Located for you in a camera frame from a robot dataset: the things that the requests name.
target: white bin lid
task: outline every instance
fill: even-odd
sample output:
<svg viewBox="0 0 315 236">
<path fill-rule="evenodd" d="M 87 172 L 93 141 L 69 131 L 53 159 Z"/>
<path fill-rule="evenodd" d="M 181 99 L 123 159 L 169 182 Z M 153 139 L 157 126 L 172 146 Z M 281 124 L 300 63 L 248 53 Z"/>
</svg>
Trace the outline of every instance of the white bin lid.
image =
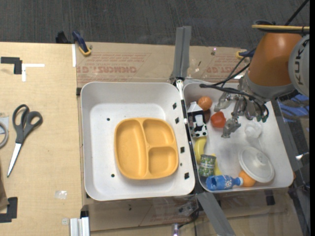
<svg viewBox="0 0 315 236">
<path fill-rule="evenodd" d="M 238 154 L 243 170 L 253 179 L 261 183 L 270 182 L 275 170 L 269 158 L 254 147 L 246 146 Z"/>
</svg>

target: green can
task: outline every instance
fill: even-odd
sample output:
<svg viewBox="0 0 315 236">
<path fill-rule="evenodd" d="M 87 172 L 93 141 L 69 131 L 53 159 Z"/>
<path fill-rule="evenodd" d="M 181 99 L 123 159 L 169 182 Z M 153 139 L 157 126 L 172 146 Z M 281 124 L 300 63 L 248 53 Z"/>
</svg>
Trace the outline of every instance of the green can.
<svg viewBox="0 0 315 236">
<path fill-rule="evenodd" d="M 200 166 L 198 170 L 198 173 L 201 177 L 208 177 L 213 175 L 216 158 L 217 157 L 213 155 L 201 155 Z"/>
</svg>

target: black scissors handle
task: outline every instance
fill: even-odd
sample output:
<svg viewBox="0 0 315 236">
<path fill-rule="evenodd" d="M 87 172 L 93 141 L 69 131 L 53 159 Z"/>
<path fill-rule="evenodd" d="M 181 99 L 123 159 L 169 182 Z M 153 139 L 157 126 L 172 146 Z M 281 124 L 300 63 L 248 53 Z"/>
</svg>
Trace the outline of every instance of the black scissors handle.
<svg viewBox="0 0 315 236">
<path fill-rule="evenodd" d="M 21 122 L 19 125 L 16 124 L 16 115 L 22 109 L 25 108 L 22 112 Z M 38 118 L 37 122 L 32 124 L 34 118 Z M 25 138 L 34 130 L 36 127 L 40 126 L 43 123 L 43 117 L 37 111 L 30 112 L 30 109 L 27 105 L 22 104 L 16 108 L 12 116 L 13 126 L 16 130 L 16 143 L 22 144 Z"/>
</svg>

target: yellow banana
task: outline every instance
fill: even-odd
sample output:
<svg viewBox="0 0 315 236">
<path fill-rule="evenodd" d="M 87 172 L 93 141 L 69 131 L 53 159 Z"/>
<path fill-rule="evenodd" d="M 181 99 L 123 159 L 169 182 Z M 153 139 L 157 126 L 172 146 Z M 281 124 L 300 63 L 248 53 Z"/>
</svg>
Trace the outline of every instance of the yellow banana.
<svg viewBox="0 0 315 236">
<path fill-rule="evenodd" d="M 215 176 L 222 175 L 222 172 L 220 171 L 219 166 L 218 166 L 218 160 L 216 160 L 216 162 L 215 162 L 215 170 L 213 171 L 213 174 L 214 174 Z"/>
<path fill-rule="evenodd" d="M 195 143 L 195 147 L 193 148 L 195 151 L 197 164 L 200 164 L 201 155 L 204 153 L 203 149 L 205 147 L 206 142 L 207 142 L 206 136 L 202 136 L 202 137 L 197 138 L 197 141 Z"/>
</svg>

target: dark floor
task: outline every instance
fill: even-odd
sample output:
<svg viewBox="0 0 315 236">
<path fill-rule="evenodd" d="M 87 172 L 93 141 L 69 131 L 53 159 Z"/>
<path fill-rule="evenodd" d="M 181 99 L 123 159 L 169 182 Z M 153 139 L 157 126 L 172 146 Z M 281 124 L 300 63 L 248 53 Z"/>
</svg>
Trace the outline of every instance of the dark floor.
<svg viewBox="0 0 315 236">
<path fill-rule="evenodd" d="M 0 0 L 0 41 L 54 43 L 63 30 L 86 41 L 175 44 L 192 26 L 191 45 L 252 49 L 254 20 L 283 25 L 304 0 Z M 292 21 L 310 25 L 310 3 Z"/>
</svg>

